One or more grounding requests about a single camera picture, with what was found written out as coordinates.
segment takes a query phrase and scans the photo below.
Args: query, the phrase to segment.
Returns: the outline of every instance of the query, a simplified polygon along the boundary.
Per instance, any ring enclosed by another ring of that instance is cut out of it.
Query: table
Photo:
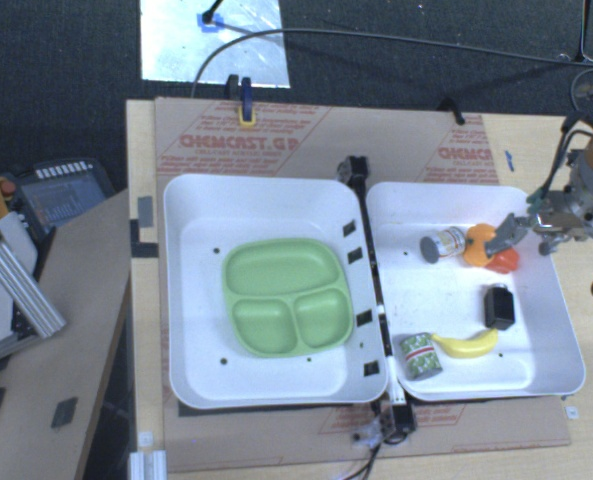
[[[483,115],[490,149],[501,184],[527,193],[545,179],[560,137],[560,117]],[[155,107],[151,101],[129,101],[127,133],[130,219],[138,218],[139,198],[153,196],[155,210]],[[506,152],[511,154],[512,165]],[[557,178],[562,185],[568,174]],[[142,242],[156,242],[156,219],[140,229]],[[593,477],[593,241],[568,243],[554,257],[576,335],[586,363],[583,389],[565,401],[570,414],[571,446],[512,451],[489,451],[377,460],[374,479],[559,478]],[[132,294],[136,371],[136,430],[147,430],[151,441],[144,451],[163,448],[161,343],[158,266],[152,258],[132,260]],[[230,469],[170,474],[171,480],[343,478],[362,463],[318,463],[281,467]]]

